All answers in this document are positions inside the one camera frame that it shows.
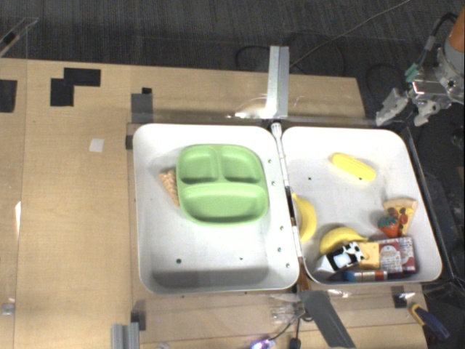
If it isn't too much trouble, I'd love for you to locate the yellow cheese block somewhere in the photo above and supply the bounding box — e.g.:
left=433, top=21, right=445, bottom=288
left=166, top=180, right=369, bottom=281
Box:
left=357, top=241, right=381, bottom=270

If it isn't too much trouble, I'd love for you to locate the pizza slice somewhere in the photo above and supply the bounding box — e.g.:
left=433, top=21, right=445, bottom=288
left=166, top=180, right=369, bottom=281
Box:
left=383, top=197, right=419, bottom=233

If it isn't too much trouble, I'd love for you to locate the black and white cow-print carton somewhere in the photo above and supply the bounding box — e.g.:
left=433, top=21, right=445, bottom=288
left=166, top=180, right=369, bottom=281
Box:
left=313, top=241, right=366, bottom=274

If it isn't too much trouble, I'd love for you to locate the red strawberry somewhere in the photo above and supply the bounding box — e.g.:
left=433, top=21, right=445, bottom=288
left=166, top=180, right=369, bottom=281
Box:
left=377, top=214, right=403, bottom=238

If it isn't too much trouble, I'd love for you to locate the tan waffle biscuit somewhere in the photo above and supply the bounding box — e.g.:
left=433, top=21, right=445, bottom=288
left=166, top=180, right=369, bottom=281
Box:
left=158, top=169, right=182, bottom=208

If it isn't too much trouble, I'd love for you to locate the white plastic tray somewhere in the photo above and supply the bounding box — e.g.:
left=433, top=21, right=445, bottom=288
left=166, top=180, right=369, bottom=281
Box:
left=132, top=122, right=301, bottom=296
left=281, top=126, right=444, bottom=286

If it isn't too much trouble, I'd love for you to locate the blue and red can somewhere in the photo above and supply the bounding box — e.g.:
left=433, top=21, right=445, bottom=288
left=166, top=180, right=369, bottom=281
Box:
left=341, top=269, right=389, bottom=284

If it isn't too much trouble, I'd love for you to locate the red and white carton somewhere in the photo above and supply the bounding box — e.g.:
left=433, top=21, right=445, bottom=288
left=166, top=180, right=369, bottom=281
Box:
left=377, top=236, right=417, bottom=273

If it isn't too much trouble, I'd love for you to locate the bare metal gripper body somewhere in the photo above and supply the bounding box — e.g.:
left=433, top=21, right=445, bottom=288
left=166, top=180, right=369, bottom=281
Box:
left=408, top=47, right=465, bottom=109

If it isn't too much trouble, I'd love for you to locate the green divided plate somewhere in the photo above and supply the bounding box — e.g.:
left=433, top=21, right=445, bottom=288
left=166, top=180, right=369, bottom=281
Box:
left=176, top=143, right=270, bottom=227

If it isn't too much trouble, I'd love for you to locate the yellow corn cob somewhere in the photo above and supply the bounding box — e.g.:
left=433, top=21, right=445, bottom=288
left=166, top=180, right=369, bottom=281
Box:
left=330, top=152, right=378, bottom=183

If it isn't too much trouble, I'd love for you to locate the yellow banana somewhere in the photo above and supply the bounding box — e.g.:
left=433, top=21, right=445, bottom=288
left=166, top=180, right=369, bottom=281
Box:
left=291, top=191, right=318, bottom=244
left=318, top=225, right=370, bottom=256

